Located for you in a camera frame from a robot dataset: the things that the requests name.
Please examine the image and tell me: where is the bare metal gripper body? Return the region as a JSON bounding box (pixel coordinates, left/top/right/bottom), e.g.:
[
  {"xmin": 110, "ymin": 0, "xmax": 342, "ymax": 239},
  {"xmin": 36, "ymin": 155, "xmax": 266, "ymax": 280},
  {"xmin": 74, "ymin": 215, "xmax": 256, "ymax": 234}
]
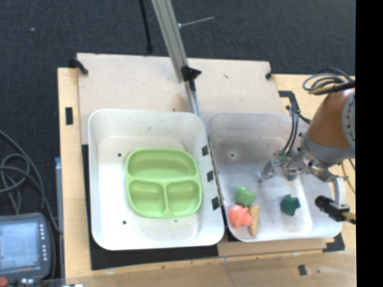
[{"xmin": 279, "ymin": 148, "xmax": 338, "ymax": 183}]

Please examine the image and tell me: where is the white plastic tray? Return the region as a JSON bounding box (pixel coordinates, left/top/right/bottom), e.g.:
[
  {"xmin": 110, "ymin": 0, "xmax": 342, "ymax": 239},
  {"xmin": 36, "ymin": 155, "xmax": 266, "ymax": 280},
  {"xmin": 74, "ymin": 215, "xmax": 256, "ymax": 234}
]
[
  {"xmin": 87, "ymin": 108, "xmax": 226, "ymax": 252},
  {"xmin": 206, "ymin": 112, "xmax": 344, "ymax": 243}
]

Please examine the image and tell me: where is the dark green toy broccoli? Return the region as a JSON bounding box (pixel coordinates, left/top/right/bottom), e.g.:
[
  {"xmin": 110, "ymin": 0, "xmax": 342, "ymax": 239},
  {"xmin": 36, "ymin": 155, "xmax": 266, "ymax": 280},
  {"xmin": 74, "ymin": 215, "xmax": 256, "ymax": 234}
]
[{"xmin": 279, "ymin": 193, "xmax": 302, "ymax": 218}]

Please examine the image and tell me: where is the light green toy pepper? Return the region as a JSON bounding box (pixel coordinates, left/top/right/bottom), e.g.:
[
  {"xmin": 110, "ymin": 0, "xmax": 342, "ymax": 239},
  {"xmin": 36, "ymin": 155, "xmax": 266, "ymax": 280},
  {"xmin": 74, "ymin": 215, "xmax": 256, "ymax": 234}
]
[{"xmin": 234, "ymin": 185, "xmax": 257, "ymax": 207}]

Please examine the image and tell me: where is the tan toy ice cream cone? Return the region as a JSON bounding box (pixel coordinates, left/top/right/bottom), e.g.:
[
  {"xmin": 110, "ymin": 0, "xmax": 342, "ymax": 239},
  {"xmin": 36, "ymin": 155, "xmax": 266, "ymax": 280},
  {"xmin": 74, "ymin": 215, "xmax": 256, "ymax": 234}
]
[{"xmin": 248, "ymin": 204, "xmax": 262, "ymax": 239}]

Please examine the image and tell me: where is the pink toy food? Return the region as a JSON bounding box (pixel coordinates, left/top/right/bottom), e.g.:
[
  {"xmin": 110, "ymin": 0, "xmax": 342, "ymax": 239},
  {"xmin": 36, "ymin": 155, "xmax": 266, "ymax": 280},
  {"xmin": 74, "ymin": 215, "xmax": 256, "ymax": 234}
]
[{"xmin": 227, "ymin": 204, "xmax": 254, "ymax": 229}]

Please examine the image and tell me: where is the green divided plate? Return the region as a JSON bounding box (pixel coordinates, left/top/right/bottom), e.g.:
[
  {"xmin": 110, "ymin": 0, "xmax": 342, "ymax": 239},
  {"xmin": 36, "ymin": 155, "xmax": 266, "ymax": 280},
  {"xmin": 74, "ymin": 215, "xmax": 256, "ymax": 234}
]
[{"xmin": 124, "ymin": 147, "xmax": 203, "ymax": 219}]

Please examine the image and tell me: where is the pale wood board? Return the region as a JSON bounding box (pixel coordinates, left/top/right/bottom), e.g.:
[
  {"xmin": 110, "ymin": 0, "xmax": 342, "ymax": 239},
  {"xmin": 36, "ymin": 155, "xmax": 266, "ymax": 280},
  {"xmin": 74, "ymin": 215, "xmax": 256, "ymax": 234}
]
[{"xmin": 75, "ymin": 52, "xmax": 327, "ymax": 257}]

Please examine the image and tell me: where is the black cylinder on white bracket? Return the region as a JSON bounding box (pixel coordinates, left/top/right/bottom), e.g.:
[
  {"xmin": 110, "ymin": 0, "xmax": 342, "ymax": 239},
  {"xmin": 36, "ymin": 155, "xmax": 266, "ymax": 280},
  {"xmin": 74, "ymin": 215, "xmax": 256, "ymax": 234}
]
[{"xmin": 314, "ymin": 175, "xmax": 351, "ymax": 222}]

